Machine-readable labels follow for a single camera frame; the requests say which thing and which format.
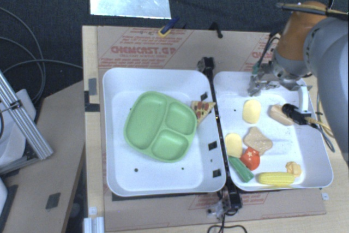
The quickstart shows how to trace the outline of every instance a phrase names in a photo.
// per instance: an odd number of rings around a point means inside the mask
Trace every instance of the white tray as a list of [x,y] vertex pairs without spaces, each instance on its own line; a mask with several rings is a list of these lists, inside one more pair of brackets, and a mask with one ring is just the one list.
[[[185,157],[164,163],[126,143],[123,129],[130,108],[147,91],[157,91],[190,106],[191,101],[212,101],[207,78],[193,70],[114,68],[103,77],[107,182],[119,196],[201,193],[220,190],[226,181],[214,113],[198,126]],[[209,150],[208,145],[217,147]]]
[[[243,182],[230,166],[234,184],[245,191],[319,188],[330,185],[333,172],[320,132],[310,126],[284,126],[268,116],[270,106],[275,104],[290,103],[299,106],[298,92],[279,87],[264,90],[258,97],[250,97],[247,94],[250,76],[246,72],[220,72],[214,78],[223,137],[228,133],[237,133],[243,139],[250,127],[257,126],[273,141],[273,147],[261,156],[260,166],[252,173],[285,172],[285,165],[290,161],[300,164],[303,172],[289,187],[271,187],[259,184],[255,178],[248,183]],[[243,105],[249,99],[257,99],[262,105],[257,124],[248,124],[242,119]],[[314,117],[310,100],[308,110]]]

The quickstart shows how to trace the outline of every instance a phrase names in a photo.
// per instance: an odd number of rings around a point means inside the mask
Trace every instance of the green cucumber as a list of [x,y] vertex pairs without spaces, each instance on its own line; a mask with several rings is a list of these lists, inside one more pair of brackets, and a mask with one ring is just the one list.
[[248,169],[245,164],[237,157],[228,157],[230,165],[236,170],[237,174],[244,182],[249,182],[253,179],[254,175]]

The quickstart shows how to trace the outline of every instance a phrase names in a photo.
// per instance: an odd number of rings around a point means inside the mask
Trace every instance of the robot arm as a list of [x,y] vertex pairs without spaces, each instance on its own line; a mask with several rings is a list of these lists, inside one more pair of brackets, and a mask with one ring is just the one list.
[[[318,2],[307,2],[324,9]],[[273,58],[251,77],[249,94],[282,85],[299,90],[307,73],[317,77],[323,111],[348,162],[348,20],[295,11]]]

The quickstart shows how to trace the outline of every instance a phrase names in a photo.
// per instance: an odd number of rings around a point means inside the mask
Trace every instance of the blue clamp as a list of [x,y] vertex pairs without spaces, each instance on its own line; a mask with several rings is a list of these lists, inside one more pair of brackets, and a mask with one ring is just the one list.
[[173,28],[176,24],[176,22],[179,20],[179,17],[175,17],[172,20],[170,20],[167,25],[163,26],[159,31],[158,31],[158,35],[160,37],[165,37],[169,34],[169,32],[171,31],[171,28]]

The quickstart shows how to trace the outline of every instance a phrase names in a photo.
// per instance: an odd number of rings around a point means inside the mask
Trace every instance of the cardboard sheet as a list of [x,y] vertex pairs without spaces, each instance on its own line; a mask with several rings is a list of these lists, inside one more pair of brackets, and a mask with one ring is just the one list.
[[[196,69],[202,57],[214,57],[214,72],[251,71],[268,40],[267,33],[193,31],[173,29],[160,38],[156,28],[98,27],[99,91],[104,73],[113,67]],[[267,53],[265,59],[271,58]],[[106,184],[103,94],[100,94],[101,139],[104,177],[105,230],[121,231],[167,226],[215,223],[207,208],[216,193],[160,198],[119,198]],[[242,194],[243,208],[233,220],[298,217],[325,214],[319,189],[282,190]]]

